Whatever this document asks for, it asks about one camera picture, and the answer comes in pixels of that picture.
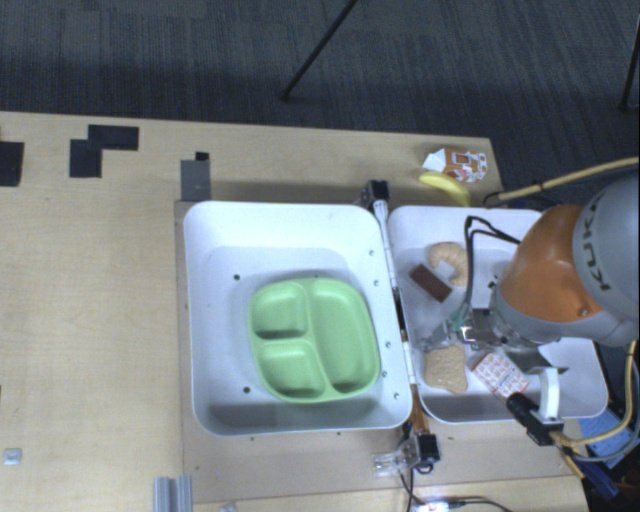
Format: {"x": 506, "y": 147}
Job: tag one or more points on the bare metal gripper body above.
{"x": 481, "y": 325}

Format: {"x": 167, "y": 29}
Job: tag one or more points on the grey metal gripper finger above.
{"x": 434, "y": 340}

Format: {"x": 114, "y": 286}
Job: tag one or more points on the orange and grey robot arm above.
{"x": 555, "y": 270}

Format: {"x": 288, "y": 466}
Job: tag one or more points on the tan toy bread slice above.
{"x": 446, "y": 372}

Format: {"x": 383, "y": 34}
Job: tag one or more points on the orange and white packet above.
{"x": 500, "y": 377}

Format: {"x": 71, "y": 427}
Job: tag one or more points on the brown chocolate bar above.
{"x": 430, "y": 283}

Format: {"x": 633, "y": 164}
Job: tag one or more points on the tan toy croissant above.
{"x": 445, "y": 254}

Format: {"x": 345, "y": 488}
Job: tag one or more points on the white plastic tray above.
{"x": 220, "y": 300}
{"x": 500, "y": 235}

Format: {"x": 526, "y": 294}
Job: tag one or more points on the green divided plate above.
{"x": 320, "y": 345}

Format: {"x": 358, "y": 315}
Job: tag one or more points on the yellow banana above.
{"x": 447, "y": 186}

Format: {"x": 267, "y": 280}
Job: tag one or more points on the white and orange carton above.
{"x": 457, "y": 165}

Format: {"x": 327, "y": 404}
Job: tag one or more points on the black cylinder on white bracket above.
{"x": 531, "y": 417}

